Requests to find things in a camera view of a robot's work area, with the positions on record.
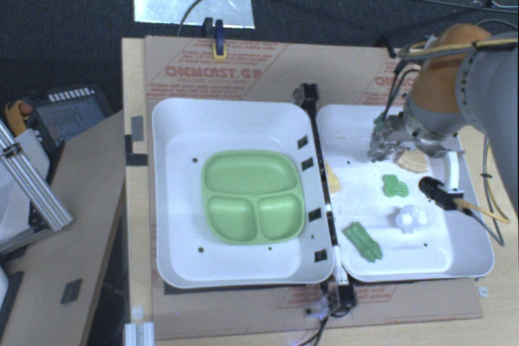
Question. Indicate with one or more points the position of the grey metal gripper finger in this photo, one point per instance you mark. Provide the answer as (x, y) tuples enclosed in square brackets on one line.
[(374, 153), (390, 152)]

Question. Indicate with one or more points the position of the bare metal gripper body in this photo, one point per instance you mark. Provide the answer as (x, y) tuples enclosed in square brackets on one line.
[(399, 131)]

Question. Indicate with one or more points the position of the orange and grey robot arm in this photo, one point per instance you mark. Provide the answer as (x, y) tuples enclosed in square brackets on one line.
[(486, 93)]

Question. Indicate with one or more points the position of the beige toy biscuit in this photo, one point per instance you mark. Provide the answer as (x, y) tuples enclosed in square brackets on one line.
[(413, 164)]

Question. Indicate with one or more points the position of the green toy grapes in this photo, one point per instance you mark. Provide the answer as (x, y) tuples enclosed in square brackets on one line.
[(394, 186)]

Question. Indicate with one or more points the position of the pale yellow toy food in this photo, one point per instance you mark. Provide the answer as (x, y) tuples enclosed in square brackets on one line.
[(333, 182)]

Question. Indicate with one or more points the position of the thin black and white rod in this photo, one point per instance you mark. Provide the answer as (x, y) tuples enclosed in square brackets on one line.
[(324, 182)]

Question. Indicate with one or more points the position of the white toy cauliflower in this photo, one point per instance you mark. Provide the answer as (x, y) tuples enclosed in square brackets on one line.
[(408, 218)]

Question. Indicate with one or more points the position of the green toy asparagus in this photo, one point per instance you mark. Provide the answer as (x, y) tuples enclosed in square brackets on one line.
[(362, 241)]

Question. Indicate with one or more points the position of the white plastic tray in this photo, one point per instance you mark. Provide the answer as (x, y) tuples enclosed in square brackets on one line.
[(430, 251), (182, 190)]

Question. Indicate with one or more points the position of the green divided plate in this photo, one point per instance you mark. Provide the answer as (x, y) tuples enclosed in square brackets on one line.
[(251, 194)]

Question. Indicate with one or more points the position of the brown cardboard board red print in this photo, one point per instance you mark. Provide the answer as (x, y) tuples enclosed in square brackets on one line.
[(259, 65)]

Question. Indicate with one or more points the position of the black cylinder on white bracket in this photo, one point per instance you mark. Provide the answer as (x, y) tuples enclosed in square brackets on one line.
[(440, 194)]

